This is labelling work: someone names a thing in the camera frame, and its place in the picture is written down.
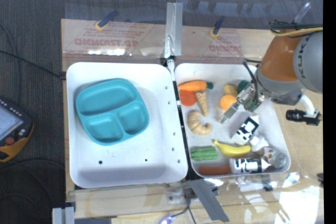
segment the dark green object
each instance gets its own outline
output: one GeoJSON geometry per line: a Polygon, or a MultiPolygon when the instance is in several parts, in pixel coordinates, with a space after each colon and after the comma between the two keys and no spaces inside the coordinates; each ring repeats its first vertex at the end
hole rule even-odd
{"type": "Polygon", "coordinates": [[[214,146],[197,147],[190,151],[191,159],[203,161],[205,159],[217,159],[218,155],[214,146]]]}
{"type": "Polygon", "coordinates": [[[209,88],[210,90],[212,90],[214,88],[214,85],[213,85],[212,82],[207,82],[206,87],[209,88]]]}
{"type": "Polygon", "coordinates": [[[248,85],[248,84],[250,84],[250,82],[249,81],[247,81],[247,80],[242,80],[239,84],[238,84],[238,86],[237,86],[237,92],[238,92],[238,94],[246,87],[246,85],[248,85]]]}

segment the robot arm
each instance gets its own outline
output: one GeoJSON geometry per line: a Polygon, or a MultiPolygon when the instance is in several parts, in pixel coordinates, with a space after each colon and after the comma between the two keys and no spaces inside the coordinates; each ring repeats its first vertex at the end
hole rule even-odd
{"type": "Polygon", "coordinates": [[[296,105],[305,111],[288,110],[286,119],[318,125],[322,115],[316,110],[304,89],[323,93],[323,28],[320,26],[277,23],[278,29],[252,81],[237,96],[237,102],[227,110],[221,123],[226,122],[240,105],[253,112],[264,99],[274,103],[296,105]]]}

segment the toy orange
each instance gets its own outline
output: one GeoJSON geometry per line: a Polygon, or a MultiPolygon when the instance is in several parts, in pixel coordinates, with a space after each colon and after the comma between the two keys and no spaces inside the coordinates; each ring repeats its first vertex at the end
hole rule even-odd
{"type": "Polygon", "coordinates": [[[231,95],[231,94],[225,94],[222,96],[222,98],[220,99],[220,107],[224,110],[228,110],[229,107],[233,104],[237,102],[237,99],[231,95]]]}

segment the banana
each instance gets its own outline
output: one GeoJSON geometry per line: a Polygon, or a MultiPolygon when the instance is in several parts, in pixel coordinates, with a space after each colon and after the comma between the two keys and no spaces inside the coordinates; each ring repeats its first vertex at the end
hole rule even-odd
{"type": "Polygon", "coordinates": [[[250,145],[231,146],[231,145],[228,145],[228,144],[222,144],[222,143],[218,142],[217,140],[214,141],[214,144],[216,146],[218,146],[218,148],[220,149],[220,151],[224,155],[232,157],[232,158],[244,157],[251,150],[250,145]]]}

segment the white tray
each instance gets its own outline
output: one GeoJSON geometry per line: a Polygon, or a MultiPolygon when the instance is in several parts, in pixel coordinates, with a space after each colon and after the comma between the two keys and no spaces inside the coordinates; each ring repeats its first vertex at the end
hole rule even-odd
{"type": "Polygon", "coordinates": [[[188,165],[172,79],[160,65],[79,62],[67,71],[70,176],[83,188],[183,179],[188,165]],[[126,141],[103,146],[86,134],[76,113],[80,90],[94,83],[123,78],[141,95],[149,125],[126,141]]]}
{"type": "MultiPolygon", "coordinates": [[[[249,66],[252,72],[255,71],[254,66],[249,66]]],[[[196,103],[193,106],[182,106],[182,113],[184,118],[185,131],[187,136],[188,147],[191,150],[195,147],[215,146],[214,140],[218,140],[221,143],[227,143],[235,145],[231,141],[231,137],[245,119],[252,115],[252,113],[245,111],[240,106],[238,112],[225,124],[220,124],[218,119],[223,115],[224,110],[220,108],[219,101],[224,95],[223,87],[225,84],[232,83],[238,85],[242,80],[251,80],[251,77],[247,69],[243,65],[220,65],[220,64],[198,64],[198,63],[183,63],[176,67],[175,78],[177,84],[183,82],[192,81],[196,79],[205,80],[214,84],[213,89],[207,89],[208,93],[208,108],[209,115],[207,117],[200,117],[201,123],[209,123],[212,126],[212,132],[209,135],[194,134],[187,124],[187,116],[191,110],[201,111],[200,107],[196,103]]],[[[286,147],[284,136],[282,134],[277,115],[274,110],[273,104],[265,100],[261,106],[255,111],[259,115],[259,127],[255,134],[260,134],[265,137],[270,147],[287,155],[286,165],[282,169],[273,169],[269,167],[263,174],[270,173],[283,173],[290,167],[290,156],[286,147]]],[[[217,160],[208,161],[194,161],[191,159],[191,163],[195,172],[198,173],[200,166],[223,166],[229,164],[229,157],[225,156],[217,146],[216,151],[218,155],[217,160]]],[[[256,153],[250,152],[246,157],[258,157],[256,153]]],[[[229,173],[226,175],[218,175],[212,177],[227,177],[234,176],[229,173]]]]}

